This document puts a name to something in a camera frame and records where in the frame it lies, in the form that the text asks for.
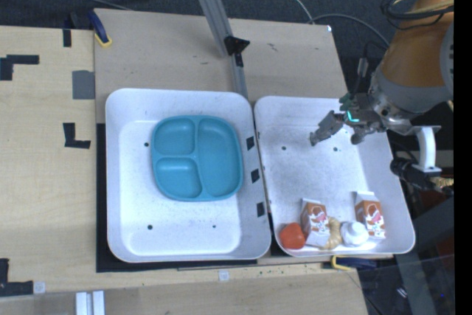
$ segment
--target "carton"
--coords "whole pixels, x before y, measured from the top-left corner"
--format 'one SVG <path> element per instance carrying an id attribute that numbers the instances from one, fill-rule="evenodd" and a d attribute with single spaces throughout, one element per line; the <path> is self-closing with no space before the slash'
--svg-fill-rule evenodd
<path id="1" fill-rule="evenodd" d="M 319 201 L 302 199 L 300 223 L 306 244 L 323 247 L 330 238 L 330 227 L 326 213 L 326 206 Z"/>
<path id="2" fill-rule="evenodd" d="M 355 196 L 355 218 L 367 228 L 372 239 L 385 238 L 385 223 L 382 206 L 374 192 L 360 191 Z"/>

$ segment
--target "green light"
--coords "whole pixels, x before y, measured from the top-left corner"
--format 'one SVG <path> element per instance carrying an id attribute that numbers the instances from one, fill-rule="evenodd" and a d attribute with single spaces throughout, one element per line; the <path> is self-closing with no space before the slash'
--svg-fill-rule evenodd
<path id="1" fill-rule="evenodd" d="M 359 121 L 360 121 L 360 120 L 358 120 L 358 119 L 356 119 L 356 118 L 353 118 L 353 117 L 351 116 L 351 112 L 350 112 L 350 111 L 347 111 L 346 114 L 347 114 L 347 118 L 349 119 L 349 121 L 351 121 L 351 122 L 359 122 Z"/>

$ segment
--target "white tray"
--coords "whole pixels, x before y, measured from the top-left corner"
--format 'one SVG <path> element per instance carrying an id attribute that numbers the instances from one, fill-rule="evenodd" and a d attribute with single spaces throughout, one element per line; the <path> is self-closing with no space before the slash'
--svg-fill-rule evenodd
<path id="1" fill-rule="evenodd" d="M 299 222 L 302 198 L 321 201 L 339 221 L 354 221 L 355 192 L 370 190 L 382 204 L 386 239 L 381 243 L 340 245 L 332 251 L 281 248 L 295 257 L 407 253 L 414 245 L 414 229 L 400 181 L 389 169 L 392 152 L 386 134 L 371 134 L 352 145 L 353 130 L 345 125 L 331 138 L 310 145 L 310 132 L 338 109 L 337 99 L 270 96 L 256 102 L 254 118 L 277 242 L 284 225 Z"/>
<path id="2" fill-rule="evenodd" d="M 244 179 L 234 196 L 186 202 L 159 191 L 150 137 L 159 121 L 184 114 L 221 117 L 235 128 Z M 231 92 L 120 89 L 106 101 L 105 127 L 107 237 L 120 260 L 252 260 L 267 252 L 271 231 L 266 197 L 252 109 L 244 97 Z M 251 138 L 253 147 L 246 142 Z"/>

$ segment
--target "milk carton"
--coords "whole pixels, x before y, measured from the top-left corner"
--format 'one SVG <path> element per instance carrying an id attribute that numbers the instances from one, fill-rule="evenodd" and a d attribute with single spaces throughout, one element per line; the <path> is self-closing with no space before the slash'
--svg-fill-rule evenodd
<path id="1" fill-rule="evenodd" d="M 361 191 L 355 197 L 355 218 L 367 228 L 372 239 L 385 238 L 384 214 L 380 201 L 374 192 Z"/>
<path id="2" fill-rule="evenodd" d="M 330 238 L 326 206 L 319 201 L 302 199 L 300 215 L 303 234 L 309 246 L 323 247 Z"/>

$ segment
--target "black mat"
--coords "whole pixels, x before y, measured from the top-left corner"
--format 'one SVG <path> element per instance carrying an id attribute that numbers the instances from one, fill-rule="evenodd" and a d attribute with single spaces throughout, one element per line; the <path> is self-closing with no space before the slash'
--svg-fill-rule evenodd
<path id="1" fill-rule="evenodd" d="M 198 268 L 214 266 L 245 266 L 256 260 L 206 260 L 160 263 L 126 263 L 111 252 L 107 241 L 106 216 L 106 129 L 97 124 L 97 273 L 107 271 L 145 271 L 168 268 Z"/>

